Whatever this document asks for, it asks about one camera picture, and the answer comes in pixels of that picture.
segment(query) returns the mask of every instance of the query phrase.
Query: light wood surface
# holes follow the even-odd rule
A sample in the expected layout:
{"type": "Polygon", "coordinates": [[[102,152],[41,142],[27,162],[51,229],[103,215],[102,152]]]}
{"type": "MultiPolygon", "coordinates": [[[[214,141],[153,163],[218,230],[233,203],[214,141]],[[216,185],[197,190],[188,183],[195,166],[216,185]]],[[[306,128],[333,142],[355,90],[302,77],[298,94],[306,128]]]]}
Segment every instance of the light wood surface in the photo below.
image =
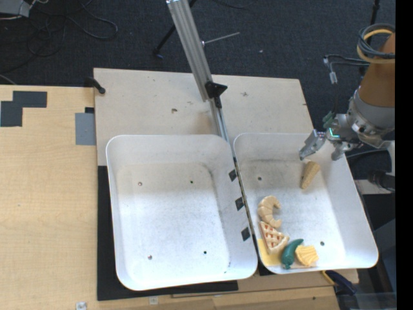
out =
{"type": "Polygon", "coordinates": [[[0,101],[13,90],[48,97],[47,108],[23,109],[22,127],[0,127],[2,309],[339,309],[319,273],[254,275],[221,295],[98,302],[97,147],[76,145],[75,135],[75,113],[94,107],[96,90],[2,85],[0,101]]]}

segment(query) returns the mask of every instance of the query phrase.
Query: black mat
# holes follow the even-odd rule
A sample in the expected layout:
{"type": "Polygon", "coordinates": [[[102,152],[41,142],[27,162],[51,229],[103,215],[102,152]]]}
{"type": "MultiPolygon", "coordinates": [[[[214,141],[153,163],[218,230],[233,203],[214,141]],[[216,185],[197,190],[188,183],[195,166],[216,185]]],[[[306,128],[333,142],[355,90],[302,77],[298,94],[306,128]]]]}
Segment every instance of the black mat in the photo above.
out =
{"type": "Polygon", "coordinates": [[[236,280],[151,289],[149,291],[132,291],[123,286],[116,275],[107,167],[98,167],[97,177],[97,300],[117,300],[121,298],[187,293],[220,293],[238,290],[236,280]]]}

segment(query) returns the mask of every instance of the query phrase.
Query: black clamp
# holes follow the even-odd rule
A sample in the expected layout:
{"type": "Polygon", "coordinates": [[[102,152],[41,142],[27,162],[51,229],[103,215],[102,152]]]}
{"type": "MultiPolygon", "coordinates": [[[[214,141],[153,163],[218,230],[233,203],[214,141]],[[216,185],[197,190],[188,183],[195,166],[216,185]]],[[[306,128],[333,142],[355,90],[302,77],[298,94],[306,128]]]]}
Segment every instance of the black clamp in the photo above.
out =
{"type": "Polygon", "coordinates": [[[205,84],[206,93],[210,99],[214,99],[215,107],[222,108],[221,99],[219,98],[222,93],[228,88],[228,86],[214,83],[213,81],[208,81],[205,84]]]}
{"type": "Polygon", "coordinates": [[[92,77],[86,77],[84,82],[85,87],[95,87],[100,94],[104,94],[106,90],[92,77]]]}

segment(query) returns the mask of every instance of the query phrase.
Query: yellow cable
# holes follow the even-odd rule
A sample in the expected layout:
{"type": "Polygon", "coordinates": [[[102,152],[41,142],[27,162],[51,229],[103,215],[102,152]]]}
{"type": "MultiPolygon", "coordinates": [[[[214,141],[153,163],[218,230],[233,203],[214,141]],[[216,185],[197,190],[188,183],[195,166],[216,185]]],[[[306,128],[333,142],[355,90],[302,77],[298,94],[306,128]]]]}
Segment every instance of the yellow cable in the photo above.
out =
{"type": "MultiPolygon", "coordinates": [[[[393,34],[392,31],[390,30],[386,30],[386,29],[379,29],[379,30],[375,30],[375,31],[371,31],[368,34],[366,34],[364,36],[364,40],[368,39],[371,36],[374,36],[375,34],[393,34]]],[[[364,53],[361,51],[360,47],[357,45],[357,54],[359,55],[359,57],[367,62],[370,63],[378,63],[378,64],[387,64],[387,63],[395,63],[396,59],[383,59],[383,58],[371,58],[368,57],[366,55],[364,55],[364,53]]]]}

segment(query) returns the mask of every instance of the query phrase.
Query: black stand leg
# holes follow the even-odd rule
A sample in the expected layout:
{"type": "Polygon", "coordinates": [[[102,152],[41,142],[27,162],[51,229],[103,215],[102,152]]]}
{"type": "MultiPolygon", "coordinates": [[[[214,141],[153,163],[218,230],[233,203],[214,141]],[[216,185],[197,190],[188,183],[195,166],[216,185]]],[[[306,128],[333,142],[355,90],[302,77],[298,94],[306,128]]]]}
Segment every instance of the black stand leg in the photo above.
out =
{"type": "MultiPolygon", "coordinates": [[[[191,0],[191,2],[189,2],[189,7],[192,7],[194,5],[194,3],[197,0],[191,0]]],[[[162,55],[159,54],[162,46],[168,41],[169,37],[174,33],[175,31],[175,25],[172,26],[172,28],[168,31],[168,33],[165,35],[165,37],[161,40],[161,42],[158,44],[158,46],[155,47],[153,53],[155,56],[159,57],[159,58],[163,58],[162,55]]]]}

